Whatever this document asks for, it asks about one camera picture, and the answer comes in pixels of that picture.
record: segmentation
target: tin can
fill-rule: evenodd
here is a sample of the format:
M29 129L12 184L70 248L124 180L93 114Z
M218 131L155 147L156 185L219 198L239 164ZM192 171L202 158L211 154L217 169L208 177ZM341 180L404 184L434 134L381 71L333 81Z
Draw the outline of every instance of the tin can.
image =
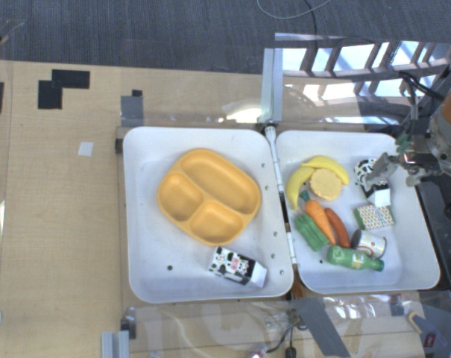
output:
M365 252L369 257L379 259L386 250L386 238L368 230L357 230L351 239L351 248Z

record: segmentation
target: orange carrot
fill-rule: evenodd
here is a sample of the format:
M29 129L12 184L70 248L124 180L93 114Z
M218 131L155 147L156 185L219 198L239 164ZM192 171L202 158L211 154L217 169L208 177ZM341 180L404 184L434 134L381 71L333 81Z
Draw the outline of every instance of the orange carrot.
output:
M329 242L333 245L336 244L335 234L332 232L331 224L329 223L328 217L324 212L323 207L316 200L312 200L307 195L308 192L303 191L300 197L305 200L305 213L313 219L315 224L320 228L321 232L328 238Z
M350 236L347 234L346 227L339 216L331 208L326 208L324 212L328 217L329 223L335 229L338 245L342 248L351 248Z

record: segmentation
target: wooden table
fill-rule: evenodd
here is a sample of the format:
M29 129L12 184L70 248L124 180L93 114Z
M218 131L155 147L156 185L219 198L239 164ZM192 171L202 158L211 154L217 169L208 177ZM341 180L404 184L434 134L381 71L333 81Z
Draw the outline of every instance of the wooden table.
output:
M90 71L90 87L64 89L62 110L39 110L38 81L51 80L52 69ZM170 123L175 113L178 121L216 124L224 105L259 101L260 76L0 61L0 81L0 358L99 357L101 332L118 331L126 304L139 306L138 333L148 332L131 343L135 358L162 348L162 357L246 357L251 343L225 339L228 346L220 346L210 329L217 322L230 335L246 330L245 341L276 343L279 333L253 320L247 301L137 302L124 287L119 233L121 96L142 90L146 121ZM91 156L78 155L82 142L93 143ZM403 317L385 316L379 325L356 319L338 331L354 357L423 357ZM322 357L309 332L295 333L294 345L300 357Z

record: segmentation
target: yellow round slice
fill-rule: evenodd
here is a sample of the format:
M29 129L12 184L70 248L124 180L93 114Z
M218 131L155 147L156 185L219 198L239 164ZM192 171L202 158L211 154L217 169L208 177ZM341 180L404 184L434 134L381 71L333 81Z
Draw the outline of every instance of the yellow round slice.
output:
M324 200L335 200L341 193L343 183L333 171L317 169L309 180L312 191Z

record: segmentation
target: banana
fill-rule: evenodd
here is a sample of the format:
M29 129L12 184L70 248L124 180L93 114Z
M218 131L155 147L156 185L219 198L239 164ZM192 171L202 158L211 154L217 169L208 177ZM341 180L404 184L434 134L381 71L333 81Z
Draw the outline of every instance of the banana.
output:
M350 176L347 174L346 169L336 162L334 159L324 157L323 155L317 155L311 160L305 163L301 163L302 167L312 167L313 169L329 169L333 171L341 179L344 185L350 183Z
M288 200L293 203L293 209L298 209L298 195L300 194L301 186L312 176L315 169L308 166L302 166L297 169L286 183L285 193Z

